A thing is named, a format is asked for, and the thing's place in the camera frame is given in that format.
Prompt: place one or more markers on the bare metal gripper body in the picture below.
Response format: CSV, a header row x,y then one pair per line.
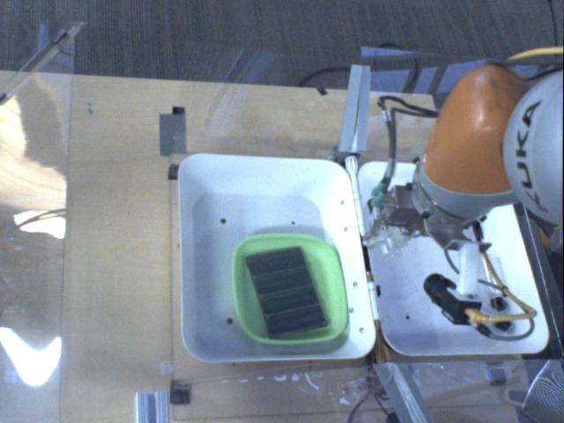
x,y
407,212

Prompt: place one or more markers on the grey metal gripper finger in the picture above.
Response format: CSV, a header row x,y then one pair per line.
x,y
372,236
391,242

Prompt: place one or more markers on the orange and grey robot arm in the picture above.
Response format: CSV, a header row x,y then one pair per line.
x,y
471,139

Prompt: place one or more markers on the white plastic tray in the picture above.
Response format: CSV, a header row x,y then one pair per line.
x,y
211,289
410,289

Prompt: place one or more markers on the green square bowl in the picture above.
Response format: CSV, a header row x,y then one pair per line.
x,y
335,289

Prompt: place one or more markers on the black ribbed rectangular block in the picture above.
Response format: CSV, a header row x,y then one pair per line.
x,y
286,291

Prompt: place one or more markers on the black cylinder on white bracket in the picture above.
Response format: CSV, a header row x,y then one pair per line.
x,y
458,304

